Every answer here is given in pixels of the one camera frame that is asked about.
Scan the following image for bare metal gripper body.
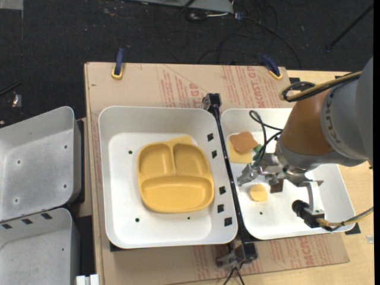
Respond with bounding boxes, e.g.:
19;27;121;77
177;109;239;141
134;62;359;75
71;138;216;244
257;154;309;186

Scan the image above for thin black rod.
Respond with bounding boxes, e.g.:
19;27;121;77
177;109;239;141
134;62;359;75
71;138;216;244
211;105;251;249

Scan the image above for small yellow biscuit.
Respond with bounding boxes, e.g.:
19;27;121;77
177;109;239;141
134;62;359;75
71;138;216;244
249;183;268;202

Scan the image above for yellow cheese slice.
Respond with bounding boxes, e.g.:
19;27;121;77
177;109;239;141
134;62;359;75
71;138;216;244
227;140;254;164

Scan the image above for white plastic tray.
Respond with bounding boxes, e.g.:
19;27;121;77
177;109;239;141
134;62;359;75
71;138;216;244
98;105;239;249
0;208;81;285
0;106;83;223
220;107;356;240

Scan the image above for brown toast slice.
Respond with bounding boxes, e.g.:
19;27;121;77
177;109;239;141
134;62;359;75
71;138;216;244
230;131;259;154

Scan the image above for yellow divided plate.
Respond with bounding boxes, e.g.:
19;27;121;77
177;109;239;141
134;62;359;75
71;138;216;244
137;142;215;214

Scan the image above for brown cardboard board red print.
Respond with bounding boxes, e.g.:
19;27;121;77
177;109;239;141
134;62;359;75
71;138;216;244
84;62;350;285

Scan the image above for black computer mouse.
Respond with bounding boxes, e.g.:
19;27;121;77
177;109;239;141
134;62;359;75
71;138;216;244
186;10;209;23

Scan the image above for black cylinder on white bracket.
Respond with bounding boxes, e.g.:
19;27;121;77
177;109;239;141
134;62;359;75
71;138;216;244
292;180;326;229

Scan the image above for black block with thin wires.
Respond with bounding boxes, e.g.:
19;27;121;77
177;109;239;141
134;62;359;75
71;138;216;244
216;242;258;268
202;93;222;110

